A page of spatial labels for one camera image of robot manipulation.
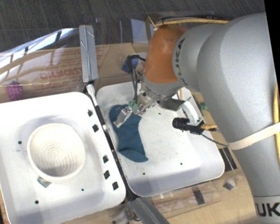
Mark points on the white plastic tray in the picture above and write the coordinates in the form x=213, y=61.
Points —
x=12, y=156
x=170, y=151

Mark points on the black cylinder on white bracket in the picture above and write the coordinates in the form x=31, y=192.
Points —
x=182, y=123

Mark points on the teal blue sock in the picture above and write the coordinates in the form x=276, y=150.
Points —
x=130, y=139

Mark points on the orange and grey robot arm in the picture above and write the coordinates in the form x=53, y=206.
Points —
x=231, y=72

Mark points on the white woven bowl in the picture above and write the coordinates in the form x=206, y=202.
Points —
x=56, y=152

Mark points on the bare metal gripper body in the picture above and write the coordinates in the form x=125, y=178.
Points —
x=144, y=102

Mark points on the purple grapes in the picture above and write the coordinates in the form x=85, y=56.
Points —
x=15, y=92

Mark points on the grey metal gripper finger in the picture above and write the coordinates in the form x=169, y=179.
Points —
x=121, y=117

